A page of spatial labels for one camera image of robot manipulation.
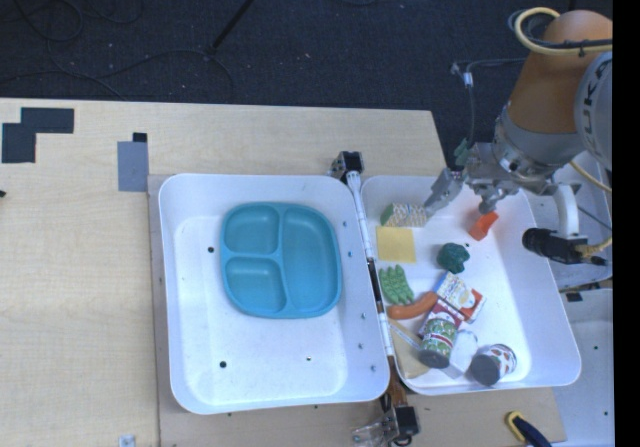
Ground yellow cheese slice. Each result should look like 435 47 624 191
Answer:
375 225 418 265

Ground pale yellow wedge slice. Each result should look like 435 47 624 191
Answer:
389 319 432 381

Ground white and red carton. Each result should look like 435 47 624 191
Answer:
432 270 487 325

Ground black block with thin wires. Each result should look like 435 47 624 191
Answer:
328 150 366 181
383 403 422 442

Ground blue divided plate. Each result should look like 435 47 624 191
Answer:
219 201 344 321

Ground orange carrot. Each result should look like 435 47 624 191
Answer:
467 210 501 243

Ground red and green can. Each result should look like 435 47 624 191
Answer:
416 298 466 370

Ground green pea pods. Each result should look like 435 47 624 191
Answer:
377 263 416 307

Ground black cylinder on white bracket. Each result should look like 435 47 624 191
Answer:
521 182 590 266

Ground green broccoli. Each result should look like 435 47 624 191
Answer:
435 241 472 276

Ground white plastic tray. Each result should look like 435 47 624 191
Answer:
359 174 583 397
157 172 392 416

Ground orange sausage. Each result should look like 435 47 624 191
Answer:
386 290 440 321

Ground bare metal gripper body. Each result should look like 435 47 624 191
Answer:
461 141 556 196

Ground white and red can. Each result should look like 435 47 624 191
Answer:
468 343 518 388

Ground thin black and white rod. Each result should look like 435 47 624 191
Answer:
345 171 397 389

